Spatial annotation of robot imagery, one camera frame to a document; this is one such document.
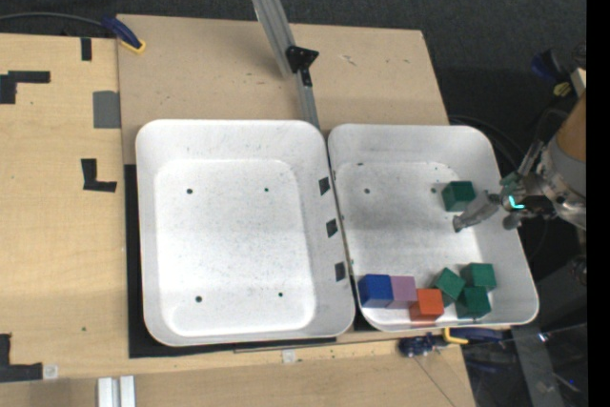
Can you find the green cube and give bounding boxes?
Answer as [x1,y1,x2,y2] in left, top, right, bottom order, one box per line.
[458,262,498,292]
[454,285,493,320]
[439,180,478,213]
[432,266,467,307]

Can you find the orange cube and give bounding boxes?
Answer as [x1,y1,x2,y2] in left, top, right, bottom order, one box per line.
[408,287,446,323]

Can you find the blue cube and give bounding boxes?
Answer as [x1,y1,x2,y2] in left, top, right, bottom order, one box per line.
[356,273,395,309]

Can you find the white plastic tray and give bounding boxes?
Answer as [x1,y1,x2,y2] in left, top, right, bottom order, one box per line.
[134,118,356,348]
[326,123,540,334]

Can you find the purple cube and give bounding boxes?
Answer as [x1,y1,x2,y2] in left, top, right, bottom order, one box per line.
[385,275,419,311]

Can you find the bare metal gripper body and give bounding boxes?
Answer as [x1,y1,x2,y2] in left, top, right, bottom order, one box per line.
[498,174,588,231]

